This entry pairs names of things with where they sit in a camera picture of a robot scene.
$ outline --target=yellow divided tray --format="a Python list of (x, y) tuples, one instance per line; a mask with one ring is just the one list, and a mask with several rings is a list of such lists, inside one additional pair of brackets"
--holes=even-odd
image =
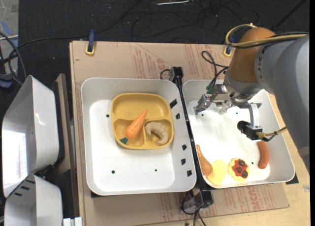
[[(125, 131), (132, 121), (145, 109), (148, 110), (145, 122), (140, 132), (127, 143), (121, 142), (126, 137)], [(116, 142), (128, 149), (145, 150), (157, 149), (168, 146), (174, 138), (174, 125), (169, 104), (164, 98), (150, 93), (125, 93), (117, 95), (111, 104), (112, 128)], [(152, 132), (147, 135), (145, 125), (149, 122), (160, 122), (166, 127), (169, 140), (166, 144), (159, 145), (160, 137)]]

